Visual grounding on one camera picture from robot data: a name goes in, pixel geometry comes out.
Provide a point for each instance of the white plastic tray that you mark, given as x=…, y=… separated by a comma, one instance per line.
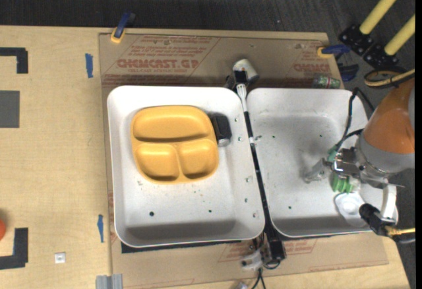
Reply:
x=184, y=211
x=296, y=136

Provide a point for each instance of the thin black and white rod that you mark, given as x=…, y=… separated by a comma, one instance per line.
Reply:
x=255, y=155

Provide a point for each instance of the orange round object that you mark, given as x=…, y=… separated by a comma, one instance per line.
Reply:
x=2, y=230

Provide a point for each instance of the white can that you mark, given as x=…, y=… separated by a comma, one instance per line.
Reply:
x=247, y=68

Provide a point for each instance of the small white square piece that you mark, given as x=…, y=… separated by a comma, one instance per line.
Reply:
x=60, y=257

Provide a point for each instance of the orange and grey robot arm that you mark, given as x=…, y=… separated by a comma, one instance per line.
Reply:
x=390, y=129

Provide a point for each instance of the yellow divided plate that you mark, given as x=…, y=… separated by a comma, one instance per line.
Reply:
x=171, y=129

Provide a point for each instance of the black can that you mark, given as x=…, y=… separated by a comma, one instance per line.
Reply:
x=222, y=127

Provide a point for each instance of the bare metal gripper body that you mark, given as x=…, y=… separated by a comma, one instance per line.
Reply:
x=346, y=162

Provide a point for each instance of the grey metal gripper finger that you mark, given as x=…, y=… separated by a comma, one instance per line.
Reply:
x=314, y=171

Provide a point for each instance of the clear plastic cup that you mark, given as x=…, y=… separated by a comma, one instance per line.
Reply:
x=347, y=205

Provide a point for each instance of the black cylinder on white bracket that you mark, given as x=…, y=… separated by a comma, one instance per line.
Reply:
x=374, y=216

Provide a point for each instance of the green can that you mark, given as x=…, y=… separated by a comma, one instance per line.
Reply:
x=326, y=82

